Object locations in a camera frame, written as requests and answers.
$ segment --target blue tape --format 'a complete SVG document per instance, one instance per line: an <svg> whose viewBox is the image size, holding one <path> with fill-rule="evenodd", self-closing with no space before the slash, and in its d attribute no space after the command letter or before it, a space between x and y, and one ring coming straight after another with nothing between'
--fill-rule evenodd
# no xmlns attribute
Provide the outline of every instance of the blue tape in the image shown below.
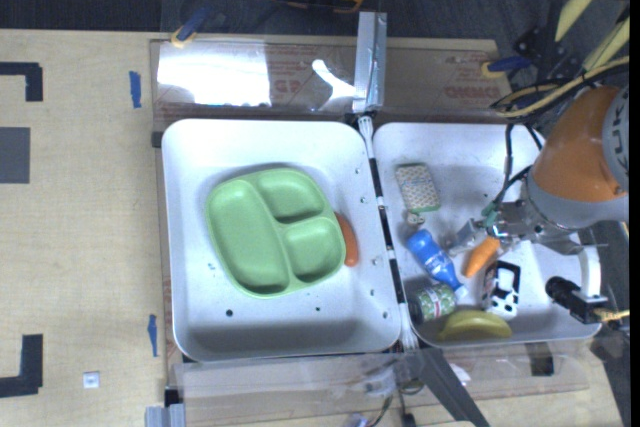
<svg viewBox="0 0 640 427"><path fill-rule="evenodd" d="M528 68L529 66L531 66L531 60L527 59L526 57L514 55L512 57L505 57L504 59L494 61L487 68L489 69L489 71L500 72L521 70L524 68Z"/></svg>
<svg viewBox="0 0 640 427"><path fill-rule="evenodd" d="M133 101L133 108L139 109L142 107L140 98L142 97L142 86L140 85L140 74L135 71L129 72L129 87L131 89L131 100Z"/></svg>
<svg viewBox="0 0 640 427"><path fill-rule="evenodd" d="M147 324L147 333L149 333L149 341L151 342L151 350L153 357L158 357L158 326L156 324L156 316L149 315L149 323Z"/></svg>

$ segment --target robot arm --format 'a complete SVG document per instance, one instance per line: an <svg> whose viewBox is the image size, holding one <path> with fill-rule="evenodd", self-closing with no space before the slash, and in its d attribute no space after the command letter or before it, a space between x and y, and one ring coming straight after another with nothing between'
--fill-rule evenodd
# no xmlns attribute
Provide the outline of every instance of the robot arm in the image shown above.
<svg viewBox="0 0 640 427"><path fill-rule="evenodd" d="M483 219L471 219L455 246L469 248L474 232L508 248L522 240L544 244L561 254L577 254L582 287L561 277L547 283L550 297L583 323L599 322L594 312L606 301L600 292L595 247L571 235L599 221L629 221L629 87L600 86L579 94L560 116L514 202L492 203Z"/></svg>
<svg viewBox="0 0 640 427"><path fill-rule="evenodd" d="M599 221L628 222L628 190L629 88L589 89L554 126L520 199L496 205L487 230L504 241L557 246Z"/></svg>

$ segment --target metal bracket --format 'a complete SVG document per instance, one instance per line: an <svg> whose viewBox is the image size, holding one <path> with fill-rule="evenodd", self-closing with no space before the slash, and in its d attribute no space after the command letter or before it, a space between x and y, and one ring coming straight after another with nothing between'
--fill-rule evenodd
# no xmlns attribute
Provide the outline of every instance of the metal bracket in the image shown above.
<svg viewBox="0 0 640 427"><path fill-rule="evenodd" d="M534 27L523 34L513 45L513 49L522 57L526 57L534 66L541 67L545 49L543 48L544 31ZM546 50L550 59L550 69L547 76L554 78L575 77L582 67L580 58L571 53L569 49L560 44L555 43L552 51Z"/></svg>
<svg viewBox="0 0 640 427"><path fill-rule="evenodd" d="M187 425L184 404L149 406L144 414L145 427L185 427Z"/></svg>
<svg viewBox="0 0 640 427"><path fill-rule="evenodd" d="M387 14L361 12L358 19L353 112L379 109L384 102Z"/></svg>

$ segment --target green can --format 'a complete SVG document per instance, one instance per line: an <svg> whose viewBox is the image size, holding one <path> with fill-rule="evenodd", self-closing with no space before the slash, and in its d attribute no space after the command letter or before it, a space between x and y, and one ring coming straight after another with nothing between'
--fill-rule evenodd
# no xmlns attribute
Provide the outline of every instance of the green can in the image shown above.
<svg viewBox="0 0 640 427"><path fill-rule="evenodd" d="M408 305L411 320L422 324L452 313L456 309L456 295L446 283L437 283L409 297Z"/></svg>

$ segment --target white bottle cap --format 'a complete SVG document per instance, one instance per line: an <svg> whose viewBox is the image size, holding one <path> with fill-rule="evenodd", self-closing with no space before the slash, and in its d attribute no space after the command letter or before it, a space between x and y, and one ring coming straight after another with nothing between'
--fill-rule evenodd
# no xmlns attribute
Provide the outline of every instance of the white bottle cap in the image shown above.
<svg viewBox="0 0 640 427"><path fill-rule="evenodd" d="M459 286L454 291L454 294L456 295L456 299L458 301L462 300L463 297L466 297L468 293L469 293L469 289L464 285Z"/></svg>

